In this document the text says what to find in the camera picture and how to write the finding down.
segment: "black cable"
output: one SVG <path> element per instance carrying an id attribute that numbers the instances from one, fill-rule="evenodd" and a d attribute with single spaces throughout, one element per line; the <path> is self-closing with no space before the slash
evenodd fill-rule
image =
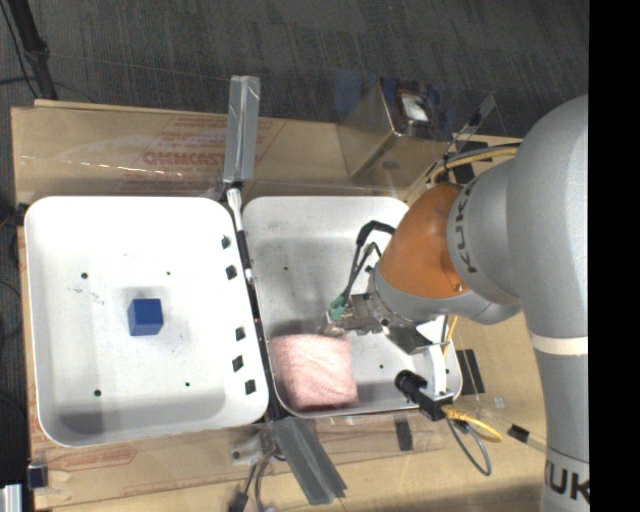
<path id="1" fill-rule="evenodd" d="M 11 213 L 7 212 L 7 216 L 4 219 L 0 220 L 0 229 L 2 229 L 5 226 L 10 226 L 11 224 L 9 224 L 9 221 L 11 220 Z"/>
<path id="2" fill-rule="evenodd" d="M 11 243 L 9 244 L 9 251 L 11 259 L 16 264 L 16 267 L 20 267 L 20 258 L 18 255 L 18 233 L 14 232 L 11 237 Z"/>
<path id="3" fill-rule="evenodd" d="M 11 286 L 8 283 L 5 283 L 4 281 L 0 281 L 0 286 L 3 286 L 7 290 L 10 290 L 11 292 L 13 292 L 15 294 L 15 296 L 18 298 L 18 301 L 20 300 L 20 292 L 18 290 L 16 290 L 13 286 Z M 2 353 L 3 353 L 3 348 L 4 348 L 5 342 L 7 340 L 13 338 L 21 330 L 22 330 L 22 317 L 19 315 L 18 325 L 12 331 L 10 331 L 10 332 L 8 332 L 6 334 L 0 335 L 0 361 L 2 360 Z"/>
<path id="4" fill-rule="evenodd" d="M 449 325 L 449 315 L 444 315 L 444 323 L 442 324 L 442 335 L 440 336 L 440 343 L 447 341 L 447 325 Z"/>
<path id="5" fill-rule="evenodd" d="M 14 76 L 12 78 L 5 78 L 3 80 L 0 80 L 0 86 L 20 83 L 20 82 L 37 82 L 37 80 L 33 76 Z M 57 85 L 58 87 L 62 87 L 63 89 L 67 89 L 68 91 L 74 92 L 74 93 L 82 96 L 84 99 L 89 101 L 89 103 L 97 103 L 97 101 L 94 100 L 93 98 L 91 98 L 91 96 L 89 96 L 88 94 L 82 92 L 80 89 L 77 89 L 76 87 L 73 87 L 72 85 L 65 84 L 64 82 L 58 82 L 56 80 L 53 81 L 53 84 Z"/>
<path id="6" fill-rule="evenodd" d="M 356 268 L 356 273 L 355 276 L 353 278 L 353 282 L 355 283 L 356 279 L 358 278 L 358 276 L 360 275 L 360 272 L 362 272 L 362 267 L 364 267 L 364 264 L 367 262 L 367 259 L 369 259 L 369 256 L 371 256 L 371 253 L 373 253 L 373 250 L 375 249 L 378 258 L 382 257 L 382 252 L 380 251 L 380 247 L 378 247 L 378 244 L 375 242 L 371 242 L 368 246 L 367 246 L 367 250 L 364 252 L 364 256 L 362 256 L 362 259 L 360 260 L 360 263 L 358 263 L 358 267 Z"/>
<path id="7" fill-rule="evenodd" d="M 22 409 L 20 409 L 17 403 L 15 403 L 13 400 L 11 400 L 9 397 L 5 396 L 2 393 L 0 393 L 0 403 L 8 405 L 10 409 L 15 411 L 18 414 L 18 416 L 20 416 L 20 419 L 22 421 L 27 423 L 26 413 Z"/>
<path id="8" fill-rule="evenodd" d="M 247 478 L 247 485 L 244 486 L 244 493 L 248 494 L 249 489 L 251 488 L 251 481 L 253 480 L 253 475 L 256 472 L 256 465 L 251 466 L 251 471 L 249 472 L 249 478 Z"/>
<path id="9" fill-rule="evenodd" d="M 358 258 L 360 256 L 360 251 L 362 246 L 369 238 L 369 235 L 372 231 L 382 231 L 383 233 L 387 233 L 389 235 L 393 235 L 396 231 L 396 228 L 390 226 L 389 224 L 385 224 L 384 222 L 378 222 L 377 220 L 372 220 L 368 222 L 364 226 L 360 228 L 360 232 L 358 233 L 358 237 L 356 238 L 356 252 L 353 256 L 353 262 L 351 263 L 351 270 L 349 272 L 349 280 L 347 282 L 347 286 L 342 292 L 342 298 L 344 301 L 349 300 L 349 295 L 351 294 L 351 288 L 353 287 L 353 283 L 355 283 L 358 271 Z"/>
<path id="10" fill-rule="evenodd" d="M 482 456 L 484 458 L 484 463 L 487 466 L 487 469 L 484 469 L 482 466 L 480 466 L 480 464 L 478 464 L 478 462 L 473 458 L 473 455 L 471 455 L 471 453 L 469 453 L 469 450 L 467 450 L 467 447 L 460 440 L 460 436 L 458 435 L 458 433 L 455 430 L 455 427 L 453 426 L 453 422 L 454 421 L 456 422 L 456 424 L 458 424 L 462 428 L 464 428 L 464 430 L 468 434 L 471 434 L 471 437 L 473 437 L 475 439 L 476 443 L 478 443 L 478 447 L 480 448 L 480 451 L 482 452 Z M 449 425 L 449 429 L 451 430 L 451 433 L 453 434 L 453 437 L 455 438 L 455 440 L 458 442 L 458 445 L 460 446 L 460 448 L 462 448 L 462 451 L 467 456 L 467 458 L 471 461 L 471 463 L 475 466 L 475 468 L 478 471 L 480 471 L 480 473 L 482 473 L 484 476 L 489 476 L 491 474 L 491 471 L 492 471 L 492 469 L 491 469 L 491 459 L 489 458 L 489 453 L 487 452 L 487 448 L 484 446 L 484 443 L 480 439 L 480 436 L 478 436 L 477 432 L 475 430 L 473 430 L 471 425 L 469 425 L 465 421 L 451 420 L 451 419 L 447 418 L 447 425 Z"/>
<path id="11" fill-rule="evenodd" d="M 20 63 L 20 69 L 22 70 L 22 74 L 27 81 L 27 85 L 29 89 L 31 89 L 31 93 L 34 98 L 38 98 L 35 89 L 31 86 L 31 82 L 29 82 L 29 76 L 27 75 L 27 70 L 24 67 L 24 62 L 22 61 L 22 54 L 20 52 L 20 45 L 18 44 L 18 39 L 16 38 L 16 34 L 13 31 L 13 27 L 11 26 L 11 21 L 9 21 L 9 15 L 7 14 L 7 10 L 4 8 L 4 2 L 0 0 L 0 8 L 2 8 L 2 15 L 4 16 L 4 20 L 7 22 L 7 27 L 9 28 L 9 33 L 11 34 L 11 39 L 13 39 L 13 46 L 16 49 L 16 55 L 18 56 L 18 62 Z"/>
<path id="12" fill-rule="evenodd" d="M 256 481 L 254 486 L 254 493 L 256 498 L 256 506 L 258 507 L 258 512 L 264 512 L 264 505 L 262 504 L 262 500 L 260 499 L 260 481 L 262 480 L 262 476 L 264 475 L 267 466 L 269 465 L 269 461 L 271 460 L 271 456 L 273 452 L 267 454 L 267 456 L 260 463 L 260 468 L 258 469 L 258 474 L 256 475 Z"/>

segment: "cardboard sheet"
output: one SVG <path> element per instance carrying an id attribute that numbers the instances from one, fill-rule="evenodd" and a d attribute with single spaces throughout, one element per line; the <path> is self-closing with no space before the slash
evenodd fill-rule
<path id="1" fill-rule="evenodd" d="M 164 194 L 173 190 L 180 194 L 211 194 L 213 182 L 207 180 L 212 172 L 221 169 L 222 162 L 207 161 L 202 166 L 207 170 L 202 171 L 199 165 L 178 165 L 176 157 L 159 154 L 190 150 L 224 154 L 220 138 L 226 129 L 224 117 L 82 104 L 49 105 L 41 101 L 33 109 L 13 109 L 18 202 L 30 203 L 58 193 Z M 188 144 L 202 147 L 190 148 Z M 246 190 L 252 197 L 374 193 L 362 187 L 352 188 L 345 181 L 346 171 L 332 124 L 263 119 L 257 155 L 258 179 Z M 162 169 L 170 179 L 156 176 L 161 173 L 155 171 Z M 141 174 L 153 177 L 139 179 Z M 173 188 L 176 183 L 184 187 Z M 412 190 L 416 197 L 422 192 L 419 184 Z M 209 504 L 228 504 L 249 468 L 247 464 L 237 464 L 230 447 L 251 439 L 260 426 L 88 448 L 59 446 L 42 431 L 37 416 L 21 229 L 18 236 L 31 453 L 34 462 L 46 463 L 49 468 L 48 487 L 35 493 L 36 508 L 63 507 L 62 510 L 77 512 L 202 510 Z M 543 438 L 540 382 L 522 317 L 490 328 L 461 321 L 455 340 L 456 348 L 474 350 L 486 388 L 484 393 L 463 397 L 459 405 L 487 417 L 493 415 L 501 425 L 517 423 Z M 349 487 L 343 503 L 318 510 L 405 510 L 413 506 L 418 507 L 416 510 L 438 510 L 438 504 L 445 503 L 461 507 L 461 512 L 534 510 L 531 503 L 537 503 L 542 482 L 541 452 L 508 438 L 502 445 L 491 447 L 495 476 L 485 479 L 454 445 L 444 423 L 430 423 L 418 413 L 410 413 L 407 420 L 414 450 L 404 453 L 398 447 L 392 415 L 316 422 L 320 440 L 340 465 L 339 471 Z M 306 509 L 306 501 L 285 464 L 272 464 L 268 475 L 263 495 L 269 504 L 287 510 Z M 472 503 L 479 503 L 479 508 L 468 508 Z"/>

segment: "blue cube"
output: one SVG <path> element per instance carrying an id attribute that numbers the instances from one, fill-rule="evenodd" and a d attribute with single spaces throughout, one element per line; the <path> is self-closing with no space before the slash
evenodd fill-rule
<path id="1" fill-rule="evenodd" d="M 131 336 L 158 334 L 164 324 L 160 299 L 133 299 L 127 316 Z"/>

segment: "yellow cable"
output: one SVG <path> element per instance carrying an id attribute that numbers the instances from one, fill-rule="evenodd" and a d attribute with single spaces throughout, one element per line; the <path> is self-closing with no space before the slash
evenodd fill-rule
<path id="1" fill-rule="evenodd" d="M 513 156 L 518 152 L 518 147 L 514 146 L 514 147 L 508 147 L 508 148 L 501 148 L 501 149 L 495 149 L 493 151 L 489 150 L 483 153 L 478 153 L 476 155 L 471 155 L 468 157 L 463 157 L 463 158 L 459 158 L 457 160 L 453 160 L 451 162 L 443 162 L 441 164 L 438 164 L 438 166 L 431 171 L 430 177 L 431 179 L 435 178 L 438 174 L 442 173 L 443 171 L 446 171 L 447 169 L 454 169 L 455 167 L 460 167 L 461 165 L 465 165 L 465 164 L 472 164 L 474 162 L 479 162 L 481 160 L 486 160 L 487 158 L 496 158 L 499 156 Z"/>
<path id="2" fill-rule="evenodd" d="M 453 330 L 456 328 L 457 323 L 458 323 L 458 317 L 454 316 L 453 319 L 451 320 L 451 325 L 449 326 L 449 332 L 447 332 L 445 341 L 451 341 L 453 339 Z"/>
<path id="3" fill-rule="evenodd" d="M 447 335 L 444 338 L 444 341 L 446 341 L 447 343 L 442 348 L 442 357 L 444 357 L 445 359 L 447 358 L 447 351 L 449 350 L 449 347 L 451 346 L 451 340 L 453 339 L 453 330 L 456 328 L 456 324 L 457 323 L 458 323 L 458 317 L 454 316 L 453 320 L 451 320 L 451 325 L 449 326 L 449 330 L 447 331 Z"/>
<path id="4" fill-rule="evenodd" d="M 444 411 L 446 417 L 449 419 L 466 421 L 467 423 L 476 425 L 481 429 L 489 432 L 489 434 L 491 434 L 490 436 L 483 434 L 482 432 L 477 432 L 478 436 L 480 436 L 485 441 L 489 441 L 492 443 L 501 443 L 504 439 L 502 434 L 491 425 L 486 424 L 484 421 L 471 416 L 470 414 L 458 409 L 457 407 L 454 407 L 453 405 L 443 405 L 442 410 Z"/>

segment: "wire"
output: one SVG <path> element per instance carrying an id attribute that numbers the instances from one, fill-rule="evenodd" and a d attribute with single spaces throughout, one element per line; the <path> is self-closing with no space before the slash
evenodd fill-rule
<path id="1" fill-rule="evenodd" d="M 9 254 L 11 259 L 15 263 L 16 267 L 20 266 L 20 258 L 18 255 L 18 234 L 14 231 L 11 237 L 11 243 L 9 244 Z"/>
<path id="2" fill-rule="evenodd" d="M 478 436 L 480 436 L 485 441 L 489 441 L 491 443 L 501 443 L 504 440 L 504 437 L 502 436 L 502 434 L 498 432 L 498 430 L 493 428 L 491 425 L 485 423 L 482 420 L 479 420 L 475 416 L 471 416 L 469 413 L 466 413 L 461 409 L 454 407 L 453 405 L 443 405 L 442 411 L 445 413 L 445 416 L 447 419 L 464 421 L 465 423 L 471 423 L 487 431 L 489 434 L 491 434 L 490 436 L 477 432 Z"/>
<path id="3" fill-rule="evenodd" d="M 539 451 L 540 453 L 546 453 L 547 440 L 544 436 L 531 432 L 530 430 L 515 424 L 502 416 L 492 413 L 491 411 L 483 410 L 483 416 L 491 419 L 491 423 L 500 428 L 503 434 L 515 439 L 516 441 L 526 444 L 530 448 Z"/>
<path id="4" fill-rule="evenodd" d="M 374 249 L 376 251 L 376 254 L 378 255 L 378 258 L 382 257 L 382 252 L 380 251 L 380 247 L 378 247 L 378 244 L 375 242 L 371 242 L 367 246 L 367 250 L 364 252 L 364 256 L 362 256 L 360 263 L 358 263 L 358 268 L 356 268 L 356 274 L 353 280 L 354 282 L 358 278 L 358 275 L 360 275 L 360 272 L 362 272 L 362 267 L 364 267 L 364 264 L 367 262 L 367 259 L 369 258 L 369 256 L 371 256 Z"/>
<path id="5" fill-rule="evenodd" d="M 449 315 L 444 315 L 444 322 L 442 323 L 442 332 L 440 333 L 440 343 L 447 341 L 447 324 L 449 323 Z"/>
<path id="6" fill-rule="evenodd" d="M 38 98 L 35 89 L 31 86 L 31 82 L 29 82 L 29 77 L 27 76 L 27 70 L 24 67 L 24 62 L 22 61 L 22 54 L 20 52 L 20 45 L 18 44 L 18 39 L 16 38 L 16 34 L 13 31 L 13 27 L 11 26 L 11 21 L 9 21 L 9 15 L 7 14 L 7 10 L 4 8 L 4 2 L 0 0 L 0 8 L 2 9 L 2 15 L 4 16 L 4 20 L 7 22 L 7 27 L 9 28 L 9 33 L 11 34 L 11 39 L 13 39 L 13 46 L 16 49 L 16 55 L 18 56 L 18 62 L 20 63 L 20 69 L 22 70 L 22 74 L 24 78 L 27 80 L 27 85 L 29 89 L 31 89 L 31 93 L 34 98 Z"/>
<path id="7" fill-rule="evenodd" d="M 37 80 L 33 76 L 14 76 L 13 78 L 5 78 L 3 80 L 0 80 L 0 86 L 20 83 L 20 82 L 37 82 Z M 82 96 L 84 99 L 86 99 L 90 103 L 97 103 L 97 101 L 94 100 L 91 96 L 82 92 L 80 89 L 73 87 L 72 85 L 65 84 L 64 82 L 58 82 L 56 80 L 53 81 L 53 85 L 57 85 L 58 87 L 62 87 L 63 89 L 67 89 L 71 92 L 74 92 Z"/>
<path id="8" fill-rule="evenodd" d="M 358 277 L 358 258 L 360 256 L 360 250 L 362 249 L 362 246 L 366 243 L 367 238 L 369 238 L 369 235 L 371 234 L 372 231 L 382 231 L 383 233 L 387 233 L 389 235 L 393 235 L 396 231 L 396 228 L 394 228 L 393 226 L 390 226 L 389 224 L 384 224 L 383 222 L 378 222 L 376 220 L 372 220 L 371 222 L 368 222 L 367 224 L 365 224 L 364 226 L 362 226 L 362 228 L 360 228 L 360 232 L 358 233 L 358 237 L 356 239 L 356 252 L 353 255 L 353 262 L 351 263 L 351 272 L 349 273 L 349 281 L 347 282 L 347 287 L 344 289 L 344 291 L 342 292 L 342 297 L 344 299 L 344 301 L 348 301 L 349 300 L 349 295 L 351 294 L 351 288 L 353 287 L 353 283 L 355 283 L 356 281 L 356 277 Z"/>
<path id="9" fill-rule="evenodd" d="M 254 493 L 256 498 L 256 506 L 258 507 L 258 512 L 264 512 L 264 505 L 262 504 L 262 500 L 260 499 L 260 482 L 262 480 L 262 476 L 264 475 L 265 469 L 269 465 L 269 461 L 271 460 L 271 456 L 274 454 L 274 451 L 269 452 L 262 462 L 260 463 L 260 468 L 258 469 L 258 474 L 256 475 L 256 481 L 254 485 Z"/>
<path id="10" fill-rule="evenodd" d="M 429 177 L 432 180 L 444 172 L 449 172 L 461 165 L 471 164 L 479 162 L 480 160 L 486 160 L 487 158 L 496 158 L 500 156 L 514 156 L 518 153 L 519 145 L 504 144 L 501 146 L 492 146 L 485 149 L 477 149 L 469 151 L 467 153 L 460 153 L 451 158 L 447 156 L 442 161 L 438 162 L 436 166 L 429 172 Z"/>
<path id="11" fill-rule="evenodd" d="M 448 317 L 445 317 L 444 323 L 447 324 Z M 458 323 L 458 316 L 454 316 L 451 320 L 451 325 L 447 331 L 447 335 L 444 338 L 445 345 L 442 349 L 442 357 L 447 357 L 447 352 L 449 351 L 449 347 L 451 346 L 451 342 L 453 341 L 453 331 L 456 328 L 456 324 Z"/>
<path id="12" fill-rule="evenodd" d="M 478 447 L 480 448 L 480 451 L 482 452 L 482 457 L 484 458 L 484 463 L 485 463 L 487 469 L 484 469 L 482 466 L 480 466 L 480 464 L 478 464 L 476 459 L 473 458 L 471 453 L 469 453 L 469 450 L 467 450 L 467 447 L 464 445 L 464 443 L 460 439 L 460 436 L 455 431 L 455 427 L 453 425 L 454 421 L 456 421 L 456 420 L 447 419 L 447 425 L 449 425 L 449 429 L 451 430 L 451 433 L 453 434 L 453 437 L 455 438 L 455 440 L 458 442 L 458 445 L 460 446 L 460 448 L 462 448 L 462 451 L 467 456 L 467 458 L 471 461 L 471 463 L 476 467 L 476 469 L 478 471 L 480 471 L 480 473 L 482 473 L 484 476 L 489 476 L 491 474 L 491 472 L 492 472 L 491 459 L 489 458 L 489 453 L 487 452 L 487 448 L 485 447 L 484 443 L 480 439 L 480 436 L 478 435 L 478 433 L 476 431 L 474 431 L 469 426 L 468 423 L 457 422 L 457 424 L 461 428 L 464 428 L 467 433 L 471 434 L 471 437 L 473 437 L 475 439 L 476 443 L 478 443 Z"/>
<path id="13" fill-rule="evenodd" d="M 11 400 L 9 397 L 5 396 L 2 393 L 0 393 L 0 403 L 8 405 L 10 409 L 16 412 L 18 416 L 20 416 L 20 419 L 22 421 L 24 421 L 25 423 L 27 422 L 26 413 L 22 409 L 20 409 L 17 403 L 15 403 L 13 400 Z"/>
<path id="14" fill-rule="evenodd" d="M 446 341 L 453 340 L 453 331 L 456 328 L 457 323 L 458 323 L 458 316 L 456 315 L 451 320 L 451 325 L 449 326 L 449 332 L 447 332 L 447 337 L 445 338 Z"/>
<path id="15" fill-rule="evenodd" d="M 244 493 L 248 494 L 249 489 L 251 488 L 251 481 L 253 480 L 253 475 L 256 472 L 256 464 L 251 466 L 251 471 L 249 472 L 249 478 L 247 478 L 247 485 L 244 486 Z"/>
<path id="16" fill-rule="evenodd" d="M 7 290 L 10 290 L 15 294 L 15 296 L 20 300 L 20 292 L 16 290 L 9 283 L 5 283 L 4 281 L 0 281 L 0 286 L 3 286 Z M 6 334 L 0 335 L 0 360 L 2 358 L 2 348 L 4 346 L 5 341 L 13 338 L 16 334 L 18 334 L 22 330 L 22 317 L 19 315 L 18 325 L 10 332 Z"/>

